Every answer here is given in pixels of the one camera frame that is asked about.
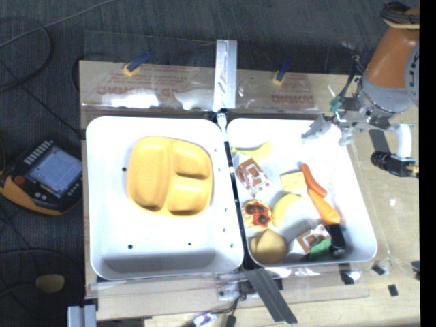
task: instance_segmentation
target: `orange carrot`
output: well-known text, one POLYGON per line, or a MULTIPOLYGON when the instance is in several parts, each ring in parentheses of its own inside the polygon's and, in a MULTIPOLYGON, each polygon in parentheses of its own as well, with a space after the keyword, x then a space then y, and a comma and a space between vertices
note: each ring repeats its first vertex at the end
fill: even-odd
POLYGON ((312 189, 315 193, 320 195, 322 198, 325 198, 327 196, 327 190, 325 190, 321 185, 319 185, 317 183, 317 181, 313 178, 309 166, 307 164, 303 163, 300 166, 300 171, 305 176, 305 181, 306 181, 307 187, 309 189, 312 189))
POLYGON ((331 207, 316 191, 308 189, 307 193, 326 224, 339 224, 341 216, 338 211, 331 207))

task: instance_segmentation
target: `beige table surface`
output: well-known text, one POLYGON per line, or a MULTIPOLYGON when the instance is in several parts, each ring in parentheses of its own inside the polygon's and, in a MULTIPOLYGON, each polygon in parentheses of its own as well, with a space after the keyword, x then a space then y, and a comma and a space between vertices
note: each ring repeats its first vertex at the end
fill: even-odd
MULTIPOLYGON (((81 62, 81 98, 94 89, 105 76, 105 63, 81 62)), ((311 90, 316 95, 329 91, 338 93, 347 77, 341 75, 306 74, 311 90)), ((82 108, 82 128, 96 116, 89 107, 82 108)), ((410 108, 396 122, 413 123, 412 154, 418 159, 418 109, 410 108)), ((391 150, 395 152, 395 134, 386 135, 391 150)), ((295 296, 290 294, 290 307, 298 320, 298 326, 420 326, 420 281, 411 269, 412 261, 420 260, 419 229, 419 180, 399 178, 384 172, 370 162, 373 146, 368 133, 360 134, 348 146, 362 194, 370 212, 377 240, 381 244, 379 258, 388 270, 379 275, 373 270, 362 273, 362 284, 350 288, 337 285, 319 290, 305 291, 301 287, 295 296), (395 285, 397 296, 391 296, 388 286, 395 285)), ((97 275, 89 261, 89 209, 87 195, 86 142, 82 144, 84 164, 84 230, 85 270, 89 296, 98 297, 97 319, 119 320, 133 317, 152 317, 144 320, 144 326, 183 327, 199 313, 228 306, 217 304, 216 289, 210 281, 187 280, 183 282, 148 282, 124 285, 117 290, 92 290, 97 275)), ((234 314, 238 327, 278 326, 260 299, 238 304, 234 314)), ((225 316, 207 326, 224 326, 225 316)))

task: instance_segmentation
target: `black fabric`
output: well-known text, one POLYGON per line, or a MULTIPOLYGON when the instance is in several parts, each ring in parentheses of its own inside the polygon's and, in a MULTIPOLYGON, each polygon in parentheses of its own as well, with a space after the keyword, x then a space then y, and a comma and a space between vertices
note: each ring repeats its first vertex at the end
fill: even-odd
MULTIPOLYGON (((80 147, 75 132, 80 106, 72 67, 84 54, 86 31, 212 42, 233 39, 244 54, 238 59, 241 69, 276 70, 292 55, 291 72, 346 74, 350 57, 361 54, 366 64, 387 29, 379 17, 383 4, 420 4, 420 0, 118 0, 56 23, 102 1, 107 0, 0 0, 0 87, 39 70, 26 82, 0 92, 0 137, 8 159, 46 136, 80 147), (51 45, 42 30, 8 43, 35 28, 30 20, 46 26, 51 45)), ((110 44, 101 46, 113 55, 94 59, 123 58, 110 44)), ((128 48, 118 45, 119 53, 128 48)), ((17 239, 10 224, 0 221, 0 251, 48 249, 83 267, 82 204, 60 217, 47 217, 0 197, 0 219, 8 217, 27 245, 17 239)), ((0 326, 65 325, 66 306, 76 303, 80 285, 67 260, 48 253, 0 256, 0 274, 0 294, 5 288, 14 294, 0 295, 0 326), (65 275, 68 291, 47 296, 31 285, 12 287, 32 282, 35 266, 41 274, 65 275)))

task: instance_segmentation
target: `blue clamp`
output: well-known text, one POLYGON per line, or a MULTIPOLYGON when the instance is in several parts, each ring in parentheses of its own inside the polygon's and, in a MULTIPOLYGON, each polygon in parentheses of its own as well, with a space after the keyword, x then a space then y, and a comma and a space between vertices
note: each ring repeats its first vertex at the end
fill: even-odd
POLYGON ((153 56, 152 50, 147 50, 137 56, 132 62, 126 64, 123 68, 127 76, 132 76, 141 69, 141 65, 146 63, 153 56))
POLYGON ((285 74, 286 74, 287 70, 289 69, 289 66, 291 65, 291 61, 292 61, 291 57, 288 57, 287 59, 285 59, 285 61, 281 65, 280 69, 277 70, 276 73, 274 74, 274 78, 272 81, 276 85, 283 84, 283 81, 285 80, 285 74))

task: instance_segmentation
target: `cheese slice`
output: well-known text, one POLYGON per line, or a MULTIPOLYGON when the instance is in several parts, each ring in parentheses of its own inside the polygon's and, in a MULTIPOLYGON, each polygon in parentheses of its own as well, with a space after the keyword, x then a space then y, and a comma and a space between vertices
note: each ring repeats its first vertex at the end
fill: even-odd
POLYGON ((305 176, 301 171, 282 174, 281 187, 286 193, 303 194, 307 190, 305 176))

